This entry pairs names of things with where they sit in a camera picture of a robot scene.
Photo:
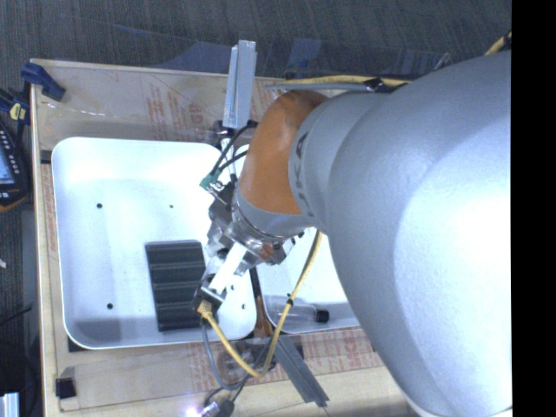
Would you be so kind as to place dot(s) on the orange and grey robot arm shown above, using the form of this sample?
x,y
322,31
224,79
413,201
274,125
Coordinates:
x,y
391,215

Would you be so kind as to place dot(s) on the black ribbed rectangular block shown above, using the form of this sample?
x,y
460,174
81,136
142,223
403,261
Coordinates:
x,y
176,285

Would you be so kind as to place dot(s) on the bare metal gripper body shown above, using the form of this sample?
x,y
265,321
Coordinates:
x,y
223,222

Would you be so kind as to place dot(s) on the brown cardboard board red print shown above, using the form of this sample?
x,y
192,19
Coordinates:
x,y
108,98

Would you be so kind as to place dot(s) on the clear plastic bottle black cap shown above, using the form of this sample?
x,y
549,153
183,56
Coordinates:
x,y
304,314

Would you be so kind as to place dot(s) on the white plastic tray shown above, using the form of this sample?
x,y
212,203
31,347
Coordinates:
x,y
304,319
121,233

